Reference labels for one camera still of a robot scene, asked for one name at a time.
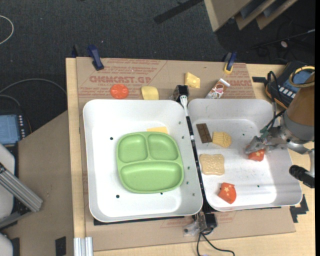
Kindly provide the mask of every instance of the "wire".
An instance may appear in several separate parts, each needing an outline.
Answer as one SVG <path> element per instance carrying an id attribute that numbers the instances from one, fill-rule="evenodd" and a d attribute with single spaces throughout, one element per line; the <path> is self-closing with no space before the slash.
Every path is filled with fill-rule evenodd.
<path id="1" fill-rule="evenodd" d="M 10 19 L 8 19 L 7 17 L 0 15 L 0 18 L 3 18 L 3 19 L 5 19 L 5 20 L 7 20 L 8 22 L 10 22 L 11 27 L 12 27 L 11 34 L 10 34 L 5 40 L 3 40 L 3 41 L 0 42 L 0 45 L 2 45 L 2 44 L 4 44 L 6 41 L 8 41 L 8 40 L 12 37 L 12 35 L 14 34 L 15 26 L 14 26 L 14 24 L 12 23 L 12 21 L 11 21 Z"/>
<path id="2" fill-rule="evenodd" d="M 275 82 L 275 85 L 276 85 L 276 91 L 277 91 L 277 93 L 278 93 L 279 99 L 280 99 L 281 102 L 283 102 L 283 100 L 282 100 L 282 95 L 281 95 L 281 93 L 280 93 L 280 91 L 279 91 L 278 79 L 277 79 L 275 73 L 274 73 L 273 71 L 270 71 L 269 74 L 268 74 L 268 79 L 269 79 L 269 82 L 270 82 L 270 83 L 271 83 L 271 75 L 273 76 L 273 79 L 274 79 L 274 82 Z M 275 97 L 274 97 L 273 95 L 271 95 L 271 99 L 272 99 L 272 102 L 275 101 Z"/>
<path id="3" fill-rule="evenodd" d="M 275 124 L 275 120 L 276 120 L 278 117 L 282 116 L 285 111 L 286 111 L 286 110 L 282 110 L 281 112 L 279 112 L 278 114 L 276 114 L 275 117 L 266 125 L 266 127 L 269 127 L 271 124 L 274 125 L 274 124 Z"/>
<path id="4" fill-rule="evenodd" d="M 57 84 L 57 83 L 55 83 L 55 82 L 53 82 L 51 80 L 42 79 L 42 78 L 30 78 L 30 79 L 24 79 L 24 80 L 20 80 L 18 82 L 14 82 L 14 83 L 8 85 L 7 87 L 3 88 L 2 90 L 0 90 L 0 94 L 2 94 L 4 91 L 8 90 L 9 88 L 11 88 L 13 86 L 16 86 L 16 85 L 19 85 L 19 84 L 22 84 L 22 83 L 25 83 L 25 82 L 29 82 L 29 81 L 43 81 L 43 82 L 47 82 L 47 83 L 53 84 L 54 86 L 56 86 L 60 90 L 62 90 L 65 95 L 67 95 L 66 90 L 63 89 L 59 84 Z"/>
<path id="5" fill-rule="evenodd" d="M 214 249 L 216 249 L 217 251 L 220 252 L 226 252 L 226 253 L 231 253 L 233 256 L 235 256 L 235 253 L 232 250 L 226 250 L 226 249 L 219 249 L 217 247 L 215 247 L 209 240 L 208 238 L 206 238 L 206 236 L 204 235 L 203 232 L 199 233 L 199 237 L 198 237 L 198 242 L 196 243 L 196 253 L 198 254 L 198 256 L 201 256 L 201 254 L 199 253 L 199 243 L 200 243 L 200 238 L 201 236 L 204 237 L 204 239 L 209 243 L 209 245 L 211 245 Z"/>
<path id="6" fill-rule="evenodd" d="M 4 95 L 4 94 L 0 94 L 0 97 L 6 98 L 6 99 L 9 99 L 9 100 L 12 100 L 12 101 L 14 101 L 19 107 L 21 107 L 21 104 L 19 103 L 19 101 L 17 101 L 14 97 L 11 97 L 11 96 L 9 96 L 9 95 Z"/>

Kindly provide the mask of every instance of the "electronic device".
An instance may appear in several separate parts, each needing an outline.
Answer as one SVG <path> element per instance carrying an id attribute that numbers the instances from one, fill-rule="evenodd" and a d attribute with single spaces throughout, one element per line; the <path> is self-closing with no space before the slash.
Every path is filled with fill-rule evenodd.
<path id="1" fill-rule="evenodd" d="M 301 70 L 292 77 L 294 84 L 304 84 L 315 70 L 313 66 L 308 66 L 303 62 L 291 61 L 285 66 L 283 72 L 273 81 L 269 81 L 270 84 L 265 87 L 266 95 L 269 98 L 274 97 L 275 102 L 285 109 L 288 108 L 299 90 L 289 81 L 290 75 L 299 69 Z"/>
<path id="2" fill-rule="evenodd" d="M 0 143 L 16 155 L 17 142 L 31 133 L 23 112 L 16 108 L 0 110 Z"/>

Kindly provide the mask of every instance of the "black cable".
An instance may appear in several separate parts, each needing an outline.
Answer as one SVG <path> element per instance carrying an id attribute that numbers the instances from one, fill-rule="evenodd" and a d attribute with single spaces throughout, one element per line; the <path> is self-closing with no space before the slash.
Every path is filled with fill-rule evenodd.
<path id="1" fill-rule="evenodd" d="M 50 84 L 58 87 L 60 90 L 62 90 L 64 92 L 65 95 L 67 95 L 66 90 L 63 89 L 59 84 L 55 83 L 54 81 L 51 81 L 51 80 L 48 80 L 48 79 L 42 79 L 42 78 L 29 78 L 29 79 L 20 80 L 18 82 L 14 82 L 14 83 L 8 85 L 7 87 L 3 88 L 2 90 L 0 90 L 0 94 L 2 94 L 4 91 L 6 91 L 7 89 L 9 89 L 9 88 L 11 88 L 13 86 L 16 86 L 16 85 L 19 85 L 19 84 L 22 84 L 22 83 L 25 83 L 25 82 L 29 82 L 29 81 L 42 81 L 42 82 L 50 83 Z"/>
<path id="2" fill-rule="evenodd" d="M 200 238 L 201 236 L 204 237 L 204 239 L 209 243 L 209 245 L 211 245 L 214 249 L 216 249 L 217 251 L 220 252 L 226 252 L 226 253 L 231 253 L 233 256 L 235 256 L 235 253 L 232 250 L 226 250 L 226 249 L 219 249 L 217 247 L 215 247 L 209 240 L 208 238 L 206 238 L 206 235 L 203 232 L 199 233 L 199 237 L 198 237 L 198 242 L 196 243 L 196 253 L 198 256 L 201 256 L 201 254 L 199 253 L 199 243 L 200 243 Z"/>
<path id="3" fill-rule="evenodd" d="M 268 87 L 269 87 L 269 92 L 270 92 L 270 95 L 271 95 L 272 108 L 273 108 L 273 119 L 272 119 L 272 121 L 271 121 L 270 127 L 267 128 L 267 131 L 268 131 L 268 132 L 270 131 L 271 127 L 274 126 L 274 124 L 275 124 L 275 119 L 276 119 L 276 109 L 275 109 L 276 101 L 275 101 L 275 96 L 273 95 L 272 89 L 271 89 L 271 75 L 272 75 L 272 74 L 274 75 L 274 73 L 273 73 L 272 71 L 270 71 L 270 72 L 268 73 L 268 75 L 267 75 L 267 79 L 268 79 L 268 81 L 269 81 Z M 276 84 L 276 87 L 278 87 L 278 81 L 277 81 L 276 79 L 277 79 L 277 78 L 276 78 L 276 76 L 274 75 L 274 82 L 275 82 L 275 84 Z"/>
<path id="4" fill-rule="evenodd" d="M 270 77 L 271 75 L 273 76 L 273 79 L 274 79 L 274 82 L 275 82 L 275 85 L 276 85 L 276 91 L 277 91 L 279 100 L 280 100 L 281 102 L 283 102 L 282 95 L 281 95 L 281 93 L 280 93 L 280 91 L 279 91 L 278 79 L 277 79 L 275 73 L 274 73 L 273 71 L 270 71 L 269 74 L 268 74 L 268 80 L 269 80 L 270 83 L 271 83 L 271 77 Z M 270 94 L 271 94 L 272 102 L 275 101 L 275 97 L 272 95 L 271 90 L 270 90 Z"/>
<path id="5" fill-rule="evenodd" d="M 286 110 L 282 110 L 281 112 L 279 112 L 278 114 L 275 115 L 275 117 L 266 125 L 266 127 L 269 127 L 271 124 L 275 124 L 275 120 L 282 116 L 284 114 Z"/>
<path id="6" fill-rule="evenodd" d="M 8 100 L 12 100 L 12 101 L 14 101 L 14 102 L 19 106 L 19 108 L 21 107 L 19 101 L 17 101 L 14 97 L 11 97 L 11 96 L 9 96 L 9 95 L 4 95 L 4 94 L 0 94 L 0 97 L 6 98 L 6 99 L 8 99 Z"/>

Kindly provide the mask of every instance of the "red toy food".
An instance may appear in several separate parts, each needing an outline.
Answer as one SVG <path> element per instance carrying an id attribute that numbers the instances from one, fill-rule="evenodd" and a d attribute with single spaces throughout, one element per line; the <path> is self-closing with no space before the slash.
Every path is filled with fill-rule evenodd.
<path id="1" fill-rule="evenodd" d="M 250 160 L 255 160 L 255 161 L 261 162 L 264 159 L 264 156 L 265 156 L 265 150 L 260 149 L 256 152 L 252 152 L 251 154 L 249 154 L 248 158 Z"/>
<path id="2" fill-rule="evenodd" d="M 125 99 L 128 97 L 129 89 L 124 84 L 117 83 L 111 87 L 110 93 L 115 99 Z"/>
<path id="3" fill-rule="evenodd" d="M 237 198 L 235 185 L 226 182 L 222 183 L 218 197 L 222 198 L 227 203 L 232 204 Z"/>

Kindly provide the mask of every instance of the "cable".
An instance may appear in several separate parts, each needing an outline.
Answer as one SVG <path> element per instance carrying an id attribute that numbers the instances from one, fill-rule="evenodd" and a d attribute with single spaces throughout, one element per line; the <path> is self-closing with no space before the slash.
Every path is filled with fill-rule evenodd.
<path id="1" fill-rule="evenodd" d="M 4 18 L 4 19 L 7 20 L 8 22 L 10 22 L 11 27 L 12 27 L 11 34 L 10 34 L 5 40 L 3 40 L 3 41 L 0 42 L 0 45 L 2 45 L 2 44 L 4 44 L 6 41 L 8 41 L 8 40 L 12 37 L 12 35 L 14 34 L 15 26 L 14 26 L 14 24 L 12 23 L 12 21 L 11 21 L 10 19 L 8 19 L 7 17 L 0 15 L 0 18 Z"/>
<path id="2" fill-rule="evenodd" d="M 58 87 L 60 90 L 62 90 L 64 92 L 65 95 L 67 95 L 67 92 L 65 89 L 63 89 L 59 84 L 51 81 L 51 80 L 47 80 L 47 79 L 42 79 L 42 78 L 30 78 L 30 79 L 24 79 L 24 80 L 20 80 L 18 82 L 14 82 L 10 85 L 8 85 L 7 87 L 3 88 L 2 90 L 0 90 L 0 94 L 2 94 L 4 91 L 6 91 L 7 89 L 13 87 L 13 86 L 16 86 L 16 85 L 19 85 L 19 84 L 22 84 L 22 83 L 25 83 L 25 82 L 29 82 L 29 81 L 43 81 L 43 82 L 47 82 L 47 83 L 50 83 L 50 84 L 53 84 L 54 86 Z"/>
<path id="3" fill-rule="evenodd" d="M 226 249 L 219 249 L 217 247 L 215 247 L 209 240 L 208 238 L 206 238 L 206 236 L 204 235 L 203 232 L 200 232 L 199 233 L 199 237 L 198 237 L 198 242 L 196 243 L 196 253 L 198 256 L 201 256 L 201 254 L 199 253 L 199 243 L 200 243 L 200 238 L 201 236 L 204 237 L 204 239 L 209 243 L 209 245 L 211 245 L 214 249 L 216 249 L 217 251 L 220 251 L 220 252 L 226 252 L 226 253 L 231 253 L 233 256 L 235 256 L 235 253 L 232 251 L 232 250 L 226 250 Z"/>
<path id="4" fill-rule="evenodd" d="M 277 119 L 278 117 L 282 116 L 285 111 L 286 110 L 284 109 L 281 112 L 279 112 L 278 114 L 276 114 L 275 117 L 266 126 L 269 127 L 271 124 L 274 124 L 275 123 L 275 119 Z"/>
<path id="5" fill-rule="evenodd" d="M 12 100 L 12 101 L 14 101 L 19 107 L 21 107 L 19 101 L 17 101 L 14 97 L 11 97 L 11 96 L 9 96 L 9 95 L 4 95 L 4 94 L 0 94 L 0 97 L 6 98 L 6 99 L 9 99 L 9 100 Z"/>
<path id="6" fill-rule="evenodd" d="M 281 94 L 280 94 L 280 91 L 279 91 L 279 86 L 278 86 L 278 80 L 277 80 L 277 77 L 275 75 L 275 73 L 273 71 L 270 71 L 267 75 L 267 78 L 268 78 L 268 86 L 269 86 L 269 91 L 271 92 L 271 75 L 273 76 L 274 78 L 274 82 L 275 82 L 275 86 L 277 88 L 277 93 L 278 93 L 278 96 L 279 96 L 279 99 L 282 101 L 281 99 Z M 270 129 L 274 126 L 275 124 L 275 120 L 276 120 L 276 113 L 277 113 L 277 104 L 276 104 L 276 101 L 275 101 L 275 97 L 272 93 L 271 94 L 271 101 L 272 101 L 272 108 L 273 108 L 273 119 L 271 121 L 271 125 L 270 127 L 267 129 L 267 131 L 269 132 Z"/>

